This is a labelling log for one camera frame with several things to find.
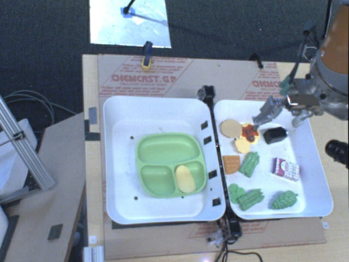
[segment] gray carpet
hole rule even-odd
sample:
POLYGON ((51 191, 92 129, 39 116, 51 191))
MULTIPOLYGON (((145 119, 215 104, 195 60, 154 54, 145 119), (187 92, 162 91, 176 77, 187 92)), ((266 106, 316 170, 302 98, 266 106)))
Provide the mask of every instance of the gray carpet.
MULTIPOLYGON (((327 0, 165 0, 171 49, 153 55, 296 60, 308 20, 320 35, 327 0)), ((89 0, 0 0, 0 94, 34 90, 54 103, 82 111, 84 53, 141 54, 139 47, 89 43, 89 0)), ((50 124, 37 103, 11 104, 16 118, 35 130, 50 124)), ((56 121, 69 116, 56 111, 56 121)))

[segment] white tray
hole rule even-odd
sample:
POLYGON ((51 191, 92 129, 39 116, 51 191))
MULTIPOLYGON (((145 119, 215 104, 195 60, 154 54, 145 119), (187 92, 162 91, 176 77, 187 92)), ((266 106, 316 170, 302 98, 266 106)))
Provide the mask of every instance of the white tray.
MULTIPOLYGON (((219 126, 227 119, 234 119, 240 123, 252 123, 252 115, 258 115, 264 102, 251 102, 241 100, 222 100, 214 107, 218 137, 222 156, 240 155, 243 163, 245 154, 236 150, 234 140, 222 135, 219 126)), ((283 110, 271 123, 259 127, 261 135, 270 128, 278 126, 288 130, 288 138, 283 141, 267 145, 264 137, 261 137, 256 145, 251 145, 250 151, 258 152, 260 161, 252 175, 248 178, 236 172, 226 175, 226 183, 229 186, 236 183, 245 190, 261 188, 264 199, 246 211, 242 211, 239 205, 231 203, 234 213, 243 219, 272 219, 289 217, 321 217, 331 213, 333 208, 332 197, 328 188, 323 167, 315 145, 314 137, 308 120, 298 128, 292 127, 292 115, 283 110), (300 180, 297 182, 287 180, 272 174, 275 157, 289 160, 300 166, 300 180), (292 190, 298 194, 294 206, 271 210, 271 201, 275 194, 286 190, 292 190)))
POLYGON ((214 134, 208 107, 197 99, 115 96, 103 107, 106 158, 106 207, 120 224, 214 221, 223 216, 226 205, 214 134), (136 168, 137 142, 155 133, 182 132, 200 144, 207 184, 199 193, 176 198, 156 198, 143 189, 136 168), (205 144, 203 140, 211 137, 205 144))

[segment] wooden table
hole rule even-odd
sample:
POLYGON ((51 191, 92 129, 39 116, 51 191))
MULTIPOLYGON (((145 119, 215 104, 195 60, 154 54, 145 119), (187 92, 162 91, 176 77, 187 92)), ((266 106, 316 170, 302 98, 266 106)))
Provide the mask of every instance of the wooden table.
POLYGON ((85 198, 83 114, 45 129, 39 157, 56 184, 5 209, 19 216, 5 262, 68 261, 85 198), (51 228, 61 232, 49 240, 51 228))
MULTIPOLYGON (((280 78, 286 77, 292 69, 292 63, 277 63, 280 78)), ((309 71, 308 64, 301 64, 297 76, 304 76, 309 71)), ((98 57, 85 55, 83 57, 83 88, 85 103, 85 120, 88 120, 89 108, 98 106, 98 57)), ((293 247, 277 247, 253 249, 262 255, 264 261, 346 261, 349 257, 349 209, 348 209, 348 170, 344 165, 333 162, 324 152, 325 144, 331 139, 348 142, 348 122, 339 121, 327 114, 310 119, 314 139, 321 157, 326 178, 332 194, 334 208, 332 213, 322 222, 328 223, 325 230, 327 243, 293 247)), ((99 118, 89 126, 91 133, 99 133, 99 118)), ((101 183, 100 141, 85 143, 86 181, 87 181, 87 212, 88 232, 98 239, 89 246, 104 245, 103 204, 101 183)), ((148 258, 119 259, 115 261, 214 261, 217 253, 198 253, 169 255, 148 258)), ((257 261, 254 256, 229 254, 229 261, 257 261)))

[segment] green divided plate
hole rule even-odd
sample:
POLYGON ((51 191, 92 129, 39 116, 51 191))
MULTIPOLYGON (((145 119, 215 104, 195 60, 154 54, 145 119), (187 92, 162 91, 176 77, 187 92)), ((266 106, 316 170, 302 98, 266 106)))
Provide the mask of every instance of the green divided plate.
POLYGON ((136 164, 143 188, 152 196, 169 198, 195 194, 207 181, 206 166, 196 139, 184 133, 147 135, 136 146, 136 164), (185 165, 196 189, 183 193, 177 187, 176 168, 185 165))

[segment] blue tape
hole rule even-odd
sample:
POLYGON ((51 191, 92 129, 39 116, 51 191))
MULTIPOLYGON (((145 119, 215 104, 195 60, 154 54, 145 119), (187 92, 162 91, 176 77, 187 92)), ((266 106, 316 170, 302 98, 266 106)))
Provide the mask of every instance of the blue tape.
POLYGON ((127 15, 124 14, 124 7, 120 8, 120 12, 122 14, 122 16, 126 19, 129 19, 130 17, 132 17, 132 15, 136 14, 136 11, 134 8, 130 8, 129 13, 127 15))

